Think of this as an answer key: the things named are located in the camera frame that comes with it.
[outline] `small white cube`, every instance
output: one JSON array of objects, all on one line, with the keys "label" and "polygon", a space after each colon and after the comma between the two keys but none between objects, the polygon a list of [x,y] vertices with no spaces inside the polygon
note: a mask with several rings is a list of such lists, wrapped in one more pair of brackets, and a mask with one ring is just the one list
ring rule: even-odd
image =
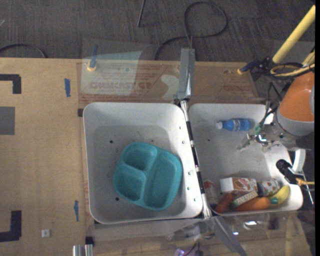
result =
[{"label": "small white cube", "polygon": [[42,230],[41,230],[41,237],[42,237],[42,238],[48,238],[48,237],[50,237],[50,230],[49,230],[49,229],[42,229]]}]

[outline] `banana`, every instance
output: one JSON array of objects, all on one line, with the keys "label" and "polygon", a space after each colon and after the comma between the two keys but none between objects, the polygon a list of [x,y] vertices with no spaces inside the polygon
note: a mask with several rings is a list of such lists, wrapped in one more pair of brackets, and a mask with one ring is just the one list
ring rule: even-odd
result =
[{"label": "banana", "polygon": [[282,188],[280,188],[280,190],[277,193],[275,193],[274,195],[268,196],[268,198],[271,201],[270,206],[274,207],[282,204],[289,197],[289,194],[290,194],[290,186],[284,185]]}]

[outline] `blue bottle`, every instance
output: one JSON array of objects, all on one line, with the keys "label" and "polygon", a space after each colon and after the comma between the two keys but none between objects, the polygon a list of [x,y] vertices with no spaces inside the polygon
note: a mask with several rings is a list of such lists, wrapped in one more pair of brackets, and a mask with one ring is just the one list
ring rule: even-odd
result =
[{"label": "blue bottle", "polygon": [[249,131],[252,127],[251,121],[244,118],[233,118],[226,121],[219,121],[215,124],[219,130],[226,129],[228,131]]}]

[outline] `teal divided plate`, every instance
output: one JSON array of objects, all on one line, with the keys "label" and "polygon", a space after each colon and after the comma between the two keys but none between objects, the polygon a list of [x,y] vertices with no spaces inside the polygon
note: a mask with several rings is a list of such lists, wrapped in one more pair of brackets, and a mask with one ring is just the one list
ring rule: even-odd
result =
[{"label": "teal divided plate", "polygon": [[113,185],[126,200],[154,211],[169,207],[178,192],[183,173],[181,160],[157,146],[134,142],[117,162]]}]

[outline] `carrot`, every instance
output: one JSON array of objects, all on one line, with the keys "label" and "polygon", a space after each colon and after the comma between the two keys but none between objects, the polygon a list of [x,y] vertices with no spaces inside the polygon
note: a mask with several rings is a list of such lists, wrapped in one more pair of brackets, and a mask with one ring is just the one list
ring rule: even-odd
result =
[{"label": "carrot", "polygon": [[216,205],[214,210],[219,214],[224,213],[234,200],[234,197],[235,195],[233,193],[226,194],[224,198]]},{"label": "carrot", "polygon": [[267,197],[256,197],[244,204],[239,205],[234,210],[235,211],[259,211],[268,208],[271,201]]}]

